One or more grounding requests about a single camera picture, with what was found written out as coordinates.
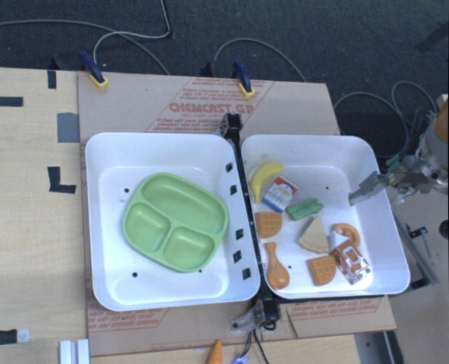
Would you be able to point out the orange waffle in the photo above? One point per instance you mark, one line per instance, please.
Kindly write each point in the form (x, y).
(322, 270)
(268, 224)

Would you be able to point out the white plastic tray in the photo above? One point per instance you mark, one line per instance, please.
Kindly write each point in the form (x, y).
(107, 154)
(361, 157)

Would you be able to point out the yellow banana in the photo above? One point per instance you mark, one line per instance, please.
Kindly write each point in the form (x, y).
(260, 178)

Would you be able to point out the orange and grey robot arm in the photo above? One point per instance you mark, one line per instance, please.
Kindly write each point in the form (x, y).
(438, 139)

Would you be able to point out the white blue red carton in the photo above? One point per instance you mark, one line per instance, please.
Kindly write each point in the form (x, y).
(279, 195)

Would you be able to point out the orange doughnut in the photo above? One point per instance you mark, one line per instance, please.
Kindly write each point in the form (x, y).
(347, 229)

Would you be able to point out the beige bread wedge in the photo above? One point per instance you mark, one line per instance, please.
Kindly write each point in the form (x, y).
(315, 237)

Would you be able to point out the green divided plate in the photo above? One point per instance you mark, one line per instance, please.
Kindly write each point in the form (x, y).
(171, 222)

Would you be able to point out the brown cardboard board red print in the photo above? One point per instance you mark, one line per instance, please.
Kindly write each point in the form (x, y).
(141, 101)

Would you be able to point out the orange chicken drumstick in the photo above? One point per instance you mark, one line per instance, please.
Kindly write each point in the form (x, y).
(277, 273)

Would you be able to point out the thin black rod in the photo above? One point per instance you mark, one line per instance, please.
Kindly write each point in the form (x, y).
(245, 188)

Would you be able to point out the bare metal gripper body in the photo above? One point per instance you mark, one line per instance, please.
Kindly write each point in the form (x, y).
(418, 178)

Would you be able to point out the white and orange carton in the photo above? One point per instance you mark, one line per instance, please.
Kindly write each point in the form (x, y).
(351, 264)

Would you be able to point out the orange carrot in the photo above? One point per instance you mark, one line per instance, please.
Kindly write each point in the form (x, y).
(215, 354)

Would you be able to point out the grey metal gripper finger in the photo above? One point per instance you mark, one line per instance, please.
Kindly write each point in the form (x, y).
(366, 188)

